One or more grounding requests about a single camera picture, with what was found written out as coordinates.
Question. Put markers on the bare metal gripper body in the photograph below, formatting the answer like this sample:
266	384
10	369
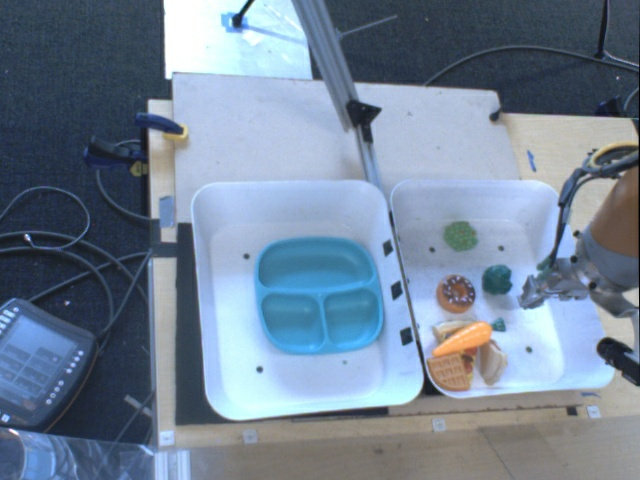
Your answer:
567	280

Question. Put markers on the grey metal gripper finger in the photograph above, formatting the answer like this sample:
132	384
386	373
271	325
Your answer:
532	284
528	302

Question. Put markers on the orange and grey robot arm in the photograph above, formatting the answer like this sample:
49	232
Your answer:
616	208

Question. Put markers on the green broccoli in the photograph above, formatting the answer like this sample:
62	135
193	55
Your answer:
497	280

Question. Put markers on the white plastic tray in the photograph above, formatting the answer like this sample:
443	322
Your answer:
235	368
550	353

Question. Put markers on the pale bread sandwich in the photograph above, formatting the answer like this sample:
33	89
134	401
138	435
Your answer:
492	364

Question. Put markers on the orange carrot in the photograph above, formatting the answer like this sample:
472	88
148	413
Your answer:
462	340

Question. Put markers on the brown doughnut with sprinkles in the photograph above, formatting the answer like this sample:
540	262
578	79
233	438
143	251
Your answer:
445	302

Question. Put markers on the green grapes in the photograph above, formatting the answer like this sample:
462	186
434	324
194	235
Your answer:
460	236

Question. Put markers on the orange waffle biscuit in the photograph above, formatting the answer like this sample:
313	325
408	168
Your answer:
448	372

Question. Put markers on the pale wood board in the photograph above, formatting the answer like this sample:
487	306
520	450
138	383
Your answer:
565	143

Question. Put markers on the blue divided plate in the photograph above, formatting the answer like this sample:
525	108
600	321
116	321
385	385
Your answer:
320	268

